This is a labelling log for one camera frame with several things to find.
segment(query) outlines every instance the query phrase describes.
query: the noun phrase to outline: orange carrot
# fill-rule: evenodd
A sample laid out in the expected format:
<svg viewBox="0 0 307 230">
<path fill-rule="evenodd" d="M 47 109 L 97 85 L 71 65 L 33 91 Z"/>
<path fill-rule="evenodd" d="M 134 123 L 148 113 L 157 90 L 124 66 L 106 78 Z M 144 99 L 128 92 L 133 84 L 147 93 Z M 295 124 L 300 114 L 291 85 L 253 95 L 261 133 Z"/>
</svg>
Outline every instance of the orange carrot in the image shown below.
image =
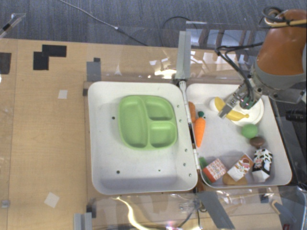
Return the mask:
<svg viewBox="0 0 307 230">
<path fill-rule="evenodd" d="M 202 137 L 205 132 L 206 120 L 203 112 L 198 112 L 198 116 L 199 118 L 196 119 L 195 121 L 194 134 L 195 134 L 196 146 L 199 148 L 201 146 Z"/>
<path fill-rule="evenodd" d="M 192 123 L 194 123 L 196 121 L 196 110 L 195 110 L 195 105 L 192 102 L 189 102 L 189 109 L 190 109 Z"/>
</svg>

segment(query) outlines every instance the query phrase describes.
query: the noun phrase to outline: green plate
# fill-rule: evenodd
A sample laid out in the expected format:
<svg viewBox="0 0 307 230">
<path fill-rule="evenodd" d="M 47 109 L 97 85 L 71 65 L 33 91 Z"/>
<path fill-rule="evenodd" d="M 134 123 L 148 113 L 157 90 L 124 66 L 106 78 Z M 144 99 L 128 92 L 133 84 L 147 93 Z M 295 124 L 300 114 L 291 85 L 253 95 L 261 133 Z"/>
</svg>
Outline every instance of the green plate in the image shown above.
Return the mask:
<svg viewBox="0 0 307 230">
<path fill-rule="evenodd" d="M 171 103 L 159 96 L 130 95 L 119 103 L 118 126 L 130 148 L 167 148 L 177 141 L 177 124 Z"/>
</svg>

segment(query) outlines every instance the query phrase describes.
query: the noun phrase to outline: cow print carton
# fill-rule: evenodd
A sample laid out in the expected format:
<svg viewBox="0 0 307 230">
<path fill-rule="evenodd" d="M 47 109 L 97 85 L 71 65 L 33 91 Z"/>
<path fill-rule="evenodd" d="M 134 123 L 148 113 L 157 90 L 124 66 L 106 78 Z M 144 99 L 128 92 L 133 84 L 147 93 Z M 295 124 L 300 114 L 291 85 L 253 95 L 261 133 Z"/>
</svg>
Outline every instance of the cow print carton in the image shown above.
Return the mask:
<svg viewBox="0 0 307 230">
<path fill-rule="evenodd" d="M 227 173 L 237 182 L 246 175 L 252 166 L 252 159 L 248 155 L 244 154 Z"/>
<path fill-rule="evenodd" d="M 255 151 L 252 175 L 258 183 L 264 182 L 270 176 L 273 155 L 267 149 Z"/>
</svg>

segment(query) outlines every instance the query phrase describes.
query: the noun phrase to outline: white tray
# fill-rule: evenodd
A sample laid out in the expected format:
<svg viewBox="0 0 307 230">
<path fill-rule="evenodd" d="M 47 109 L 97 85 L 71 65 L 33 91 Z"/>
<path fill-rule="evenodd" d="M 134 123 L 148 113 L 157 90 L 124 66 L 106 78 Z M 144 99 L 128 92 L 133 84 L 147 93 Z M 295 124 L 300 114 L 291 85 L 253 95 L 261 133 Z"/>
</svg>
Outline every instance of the white tray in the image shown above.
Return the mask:
<svg viewBox="0 0 307 230">
<path fill-rule="evenodd" d="M 155 95 L 173 106 L 178 139 L 169 148 L 137 150 L 124 145 L 118 104 L 128 95 Z M 187 191 L 197 183 L 182 93 L 167 83 L 96 82 L 88 91 L 92 181 L 106 195 Z"/>
<path fill-rule="evenodd" d="M 249 140 L 240 134 L 241 127 L 227 118 L 221 119 L 215 111 L 210 109 L 210 101 L 214 97 L 226 99 L 238 88 L 232 84 L 192 84 L 187 88 L 188 101 L 193 102 L 196 111 L 204 111 L 206 115 L 206 130 L 201 147 L 198 148 L 199 157 L 204 157 L 208 163 L 219 158 L 227 169 L 230 169 L 238 159 L 246 153 L 253 158 L 255 148 Z M 292 172 L 283 146 L 283 142 L 276 124 L 274 113 L 267 96 L 262 97 L 264 114 L 257 124 L 259 136 L 267 141 L 267 149 L 273 154 L 271 176 L 266 182 L 254 182 L 251 172 L 246 175 L 246 186 L 225 185 L 220 178 L 211 187 L 223 189 L 231 187 L 257 187 L 286 185 L 291 181 Z"/>
</svg>

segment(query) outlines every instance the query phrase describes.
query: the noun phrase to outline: toy banana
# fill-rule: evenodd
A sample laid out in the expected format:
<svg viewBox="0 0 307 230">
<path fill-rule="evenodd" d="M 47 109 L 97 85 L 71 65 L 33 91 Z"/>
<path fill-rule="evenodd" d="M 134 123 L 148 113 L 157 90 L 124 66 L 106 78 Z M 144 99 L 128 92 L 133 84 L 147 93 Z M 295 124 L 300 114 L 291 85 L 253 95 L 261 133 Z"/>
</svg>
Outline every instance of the toy banana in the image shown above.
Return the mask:
<svg viewBox="0 0 307 230">
<path fill-rule="evenodd" d="M 225 106 L 225 102 L 219 97 L 216 97 L 214 99 L 214 104 L 215 104 L 215 107 L 218 111 L 221 111 L 221 109 Z M 228 119 L 232 120 L 232 121 L 239 121 L 244 117 L 249 118 L 249 115 L 248 114 L 242 114 L 240 112 L 231 110 L 230 113 L 228 113 L 226 115 L 226 117 Z"/>
</svg>

